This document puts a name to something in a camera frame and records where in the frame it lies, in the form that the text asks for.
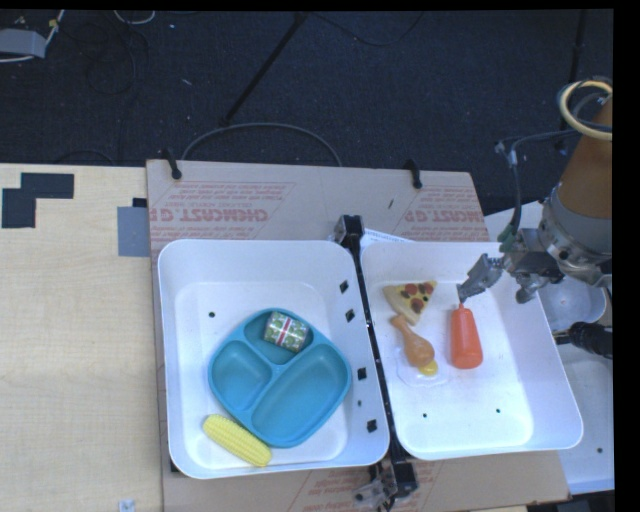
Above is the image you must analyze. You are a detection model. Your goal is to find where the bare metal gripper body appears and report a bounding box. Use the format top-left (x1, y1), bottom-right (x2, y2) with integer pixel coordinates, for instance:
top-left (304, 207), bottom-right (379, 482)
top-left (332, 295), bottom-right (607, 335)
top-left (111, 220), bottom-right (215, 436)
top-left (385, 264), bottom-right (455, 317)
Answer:
top-left (501, 227), bottom-right (613, 290)

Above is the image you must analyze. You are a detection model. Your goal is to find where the orange bottle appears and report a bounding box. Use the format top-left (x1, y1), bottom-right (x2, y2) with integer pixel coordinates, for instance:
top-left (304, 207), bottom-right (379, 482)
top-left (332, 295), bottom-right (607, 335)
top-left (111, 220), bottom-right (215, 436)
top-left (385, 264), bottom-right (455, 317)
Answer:
top-left (450, 302), bottom-right (485, 371)

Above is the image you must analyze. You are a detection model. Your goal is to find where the green and red can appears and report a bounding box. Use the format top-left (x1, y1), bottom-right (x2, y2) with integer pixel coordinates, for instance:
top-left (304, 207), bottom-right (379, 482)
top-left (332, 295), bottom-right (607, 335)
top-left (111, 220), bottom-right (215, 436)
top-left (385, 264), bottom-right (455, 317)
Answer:
top-left (262, 310), bottom-right (310, 354)

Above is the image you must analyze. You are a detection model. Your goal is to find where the white toy fried egg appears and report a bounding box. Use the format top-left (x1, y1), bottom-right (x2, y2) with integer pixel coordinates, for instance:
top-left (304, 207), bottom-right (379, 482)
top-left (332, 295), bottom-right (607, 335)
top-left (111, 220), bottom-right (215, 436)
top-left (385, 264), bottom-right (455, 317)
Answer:
top-left (396, 348), bottom-right (450, 390)

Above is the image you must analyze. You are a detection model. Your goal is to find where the brown cardboard board, red print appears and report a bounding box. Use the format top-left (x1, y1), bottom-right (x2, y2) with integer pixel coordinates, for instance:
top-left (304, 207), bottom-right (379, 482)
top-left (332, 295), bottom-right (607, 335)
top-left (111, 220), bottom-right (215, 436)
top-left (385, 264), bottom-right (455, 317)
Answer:
top-left (145, 158), bottom-right (572, 512)

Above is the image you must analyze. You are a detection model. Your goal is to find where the black block with thin wires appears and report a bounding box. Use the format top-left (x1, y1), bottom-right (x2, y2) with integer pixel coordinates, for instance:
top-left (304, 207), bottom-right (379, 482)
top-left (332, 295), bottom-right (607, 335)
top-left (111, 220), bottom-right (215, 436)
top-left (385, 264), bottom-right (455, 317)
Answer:
top-left (333, 214), bottom-right (365, 247)
top-left (389, 461), bottom-right (417, 497)

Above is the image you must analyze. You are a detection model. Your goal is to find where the white paper sheet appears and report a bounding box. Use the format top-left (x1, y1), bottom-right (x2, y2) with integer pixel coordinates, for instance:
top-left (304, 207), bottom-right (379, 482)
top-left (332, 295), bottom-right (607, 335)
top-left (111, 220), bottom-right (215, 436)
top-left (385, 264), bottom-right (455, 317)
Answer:
top-left (360, 227), bottom-right (417, 247)

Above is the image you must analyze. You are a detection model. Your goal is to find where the black cylinder on white bracket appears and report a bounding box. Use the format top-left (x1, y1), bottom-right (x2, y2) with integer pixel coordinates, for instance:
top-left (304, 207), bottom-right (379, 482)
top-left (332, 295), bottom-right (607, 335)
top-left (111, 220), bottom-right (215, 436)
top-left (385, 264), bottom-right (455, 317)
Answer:
top-left (538, 278), bottom-right (614, 360)

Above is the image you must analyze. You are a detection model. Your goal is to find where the blue divided plate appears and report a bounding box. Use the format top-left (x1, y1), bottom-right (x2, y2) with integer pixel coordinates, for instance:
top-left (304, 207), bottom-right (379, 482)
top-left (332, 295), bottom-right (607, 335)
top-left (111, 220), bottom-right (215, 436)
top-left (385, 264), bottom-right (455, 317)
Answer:
top-left (207, 306), bottom-right (353, 450)

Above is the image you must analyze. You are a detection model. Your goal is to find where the thin black rod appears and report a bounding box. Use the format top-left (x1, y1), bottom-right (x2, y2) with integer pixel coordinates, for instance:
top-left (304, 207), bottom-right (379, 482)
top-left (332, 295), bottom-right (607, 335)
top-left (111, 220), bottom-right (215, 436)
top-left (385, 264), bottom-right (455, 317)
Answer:
top-left (348, 233), bottom-right (403, 466)

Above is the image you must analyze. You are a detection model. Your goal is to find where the white plastic tray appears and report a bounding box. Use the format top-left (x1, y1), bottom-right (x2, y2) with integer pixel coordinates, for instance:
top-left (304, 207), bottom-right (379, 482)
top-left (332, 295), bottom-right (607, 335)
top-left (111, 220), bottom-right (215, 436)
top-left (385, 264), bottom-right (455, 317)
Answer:
top-left (157, 238), bottom-right (391, 480)
top-left (359, 240), bottom-right (585, 462)

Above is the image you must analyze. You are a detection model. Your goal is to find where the toy pizza slice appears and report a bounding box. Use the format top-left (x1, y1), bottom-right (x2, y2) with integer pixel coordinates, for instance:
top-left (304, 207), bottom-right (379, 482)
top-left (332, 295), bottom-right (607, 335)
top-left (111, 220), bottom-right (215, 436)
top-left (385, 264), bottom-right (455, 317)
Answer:
top-left (382, 279), bottom-right (439, 327)

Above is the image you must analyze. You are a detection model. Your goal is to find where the yellow corn cob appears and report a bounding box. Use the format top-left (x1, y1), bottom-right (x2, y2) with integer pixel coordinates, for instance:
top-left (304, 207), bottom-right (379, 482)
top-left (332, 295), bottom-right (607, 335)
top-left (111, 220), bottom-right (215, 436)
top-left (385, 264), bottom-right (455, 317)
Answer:
top-left (201, 413), bottom-right (273, 469)

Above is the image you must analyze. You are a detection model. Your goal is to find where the tan toy chicken drumstick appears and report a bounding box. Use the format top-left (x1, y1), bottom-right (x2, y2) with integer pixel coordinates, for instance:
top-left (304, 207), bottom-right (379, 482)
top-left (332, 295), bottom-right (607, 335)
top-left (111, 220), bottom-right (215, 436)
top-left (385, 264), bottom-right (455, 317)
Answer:
top-left (389, 314), bottom-right (437, 369)

